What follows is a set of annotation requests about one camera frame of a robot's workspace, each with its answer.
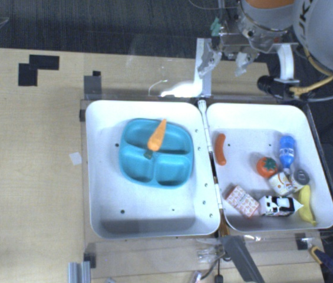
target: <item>beige surface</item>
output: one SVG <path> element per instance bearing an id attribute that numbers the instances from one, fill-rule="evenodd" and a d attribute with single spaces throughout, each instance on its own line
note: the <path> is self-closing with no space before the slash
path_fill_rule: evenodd
<path id="1" fill-rule="evenodd" d="M 38 87 L 18 87 L 18 63 L 27 63 L 31 53 L 59 55 L 60 70 L 39 71 Z M 184 59 L 0 50 L 0 283 L 67 282 L 68 263 L 82 260 L 82 170 L 72 164 L 69 154 L 81 152 L 78 112 L 83 75 L 100 70 L 103 89 L 147 94 L 149 86 L 161 79 L 170 80 L 170 85 L 192 79 L 193 65 Z M 260 94 L 255 83 L 266 73 L 265 64 L 252 64 L 246 75 L 230 80 L 233 71 L 232 62 L 220 63 L 213 89 Z M 136 252 L 131 256 L 142 262 Z M 117 274 L 123 267 L 113 266 Z M 228 279 L 238 281 L 235 269 L 228 267 Z M 286 280 L 285 265 L 262 266 L 261 272 L 270 282 L 299 282 L 302 276 L 312 278 L 304 282 L 322 282 L 318 264 L 294 267 L 303 273 L 289 272 L 292 277 Z M 191 274 L 158 272 L 115 280 L 186 282 Z"/>

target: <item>red tomato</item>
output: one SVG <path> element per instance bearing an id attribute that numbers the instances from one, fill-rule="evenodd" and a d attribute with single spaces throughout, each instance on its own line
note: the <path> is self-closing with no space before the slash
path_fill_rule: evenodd
<path id="1" fill-rule="evenodd" d="M 276 161 L 270 157 L 263 157 L 256 163 L 256 170 L 264 178 L 270 178 L 278 172 Z"/>

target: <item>blue plate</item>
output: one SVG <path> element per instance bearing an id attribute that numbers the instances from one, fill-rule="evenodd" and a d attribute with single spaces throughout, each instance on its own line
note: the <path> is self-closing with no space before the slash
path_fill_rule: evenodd
<path id="1" fill-rule="evenodd" d="M 191 136 L 185 129 L 167 123 L 160 150 L 147 159 L 148 139 L 159 124 L 158 120 L 135 119 L 126 125 L 120 142 L 120 170 L 128 180 L 145 186 L 181 186 L 192 171 Z"/>

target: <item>banana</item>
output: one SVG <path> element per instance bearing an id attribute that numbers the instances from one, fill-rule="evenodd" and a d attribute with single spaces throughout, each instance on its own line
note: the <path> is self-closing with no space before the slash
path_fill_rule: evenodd
<path id="1" fill-rule="evenodd" d="M 310 209 L 310 185 L 306 185 L 300 190 L 298 194 L 298 201 L 304 205 L 298 210 L 301 219 L 316 226 L 317 222 L 314 220 Z"/>

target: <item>water bottle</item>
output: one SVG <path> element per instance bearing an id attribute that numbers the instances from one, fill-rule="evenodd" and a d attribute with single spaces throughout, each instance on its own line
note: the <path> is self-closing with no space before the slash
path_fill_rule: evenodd
<path id="1" fill-rule="evenodd" d="M 283 136 L 280 139 L 280 162 L 287 175 L 291 174 L 291 164 L 295 160 L 295 140 L 292 136 Z"/>

